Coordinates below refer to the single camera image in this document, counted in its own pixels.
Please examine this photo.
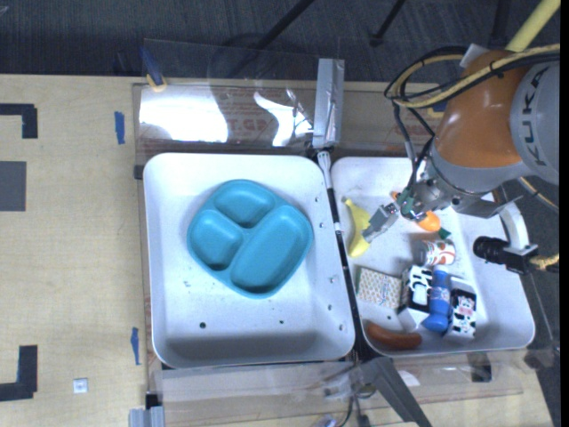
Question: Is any blue divided plate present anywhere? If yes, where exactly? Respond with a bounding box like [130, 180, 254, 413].
[186, 178, 316, 301]

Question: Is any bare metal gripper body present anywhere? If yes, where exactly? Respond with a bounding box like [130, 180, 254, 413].
[398, 173, 462, 221]

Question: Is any white plastic tray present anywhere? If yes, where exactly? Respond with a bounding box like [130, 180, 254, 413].
[330, 156, 537, 359]
[142, 151, 357, 370]

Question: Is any brown sausage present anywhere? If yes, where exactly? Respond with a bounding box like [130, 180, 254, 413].
[365, 320, 423, 352]

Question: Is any black cylinder on white bracket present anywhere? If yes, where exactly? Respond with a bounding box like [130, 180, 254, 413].
[472, 197, 540, 277]

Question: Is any black and white carton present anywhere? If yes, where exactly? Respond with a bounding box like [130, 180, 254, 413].
[396, 264, 435, 334]

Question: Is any orange carrot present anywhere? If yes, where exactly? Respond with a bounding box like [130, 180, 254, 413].
[390, 190, 453, 241]

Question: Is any blue bottle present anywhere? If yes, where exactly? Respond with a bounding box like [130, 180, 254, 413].
[421, 269, 453, 334]

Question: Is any white and orange small bottle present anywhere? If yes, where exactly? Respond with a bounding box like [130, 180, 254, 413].
[416, 238, 457, 269]

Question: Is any white cow print carton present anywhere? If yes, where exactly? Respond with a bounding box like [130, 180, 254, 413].
[441, 278, 478, 342]

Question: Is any yellow banana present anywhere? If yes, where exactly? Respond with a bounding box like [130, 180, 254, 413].
[341, 196, 373, 259]

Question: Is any orange patterned packet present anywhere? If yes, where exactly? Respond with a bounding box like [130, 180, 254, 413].
[355, 266, 404, 310]

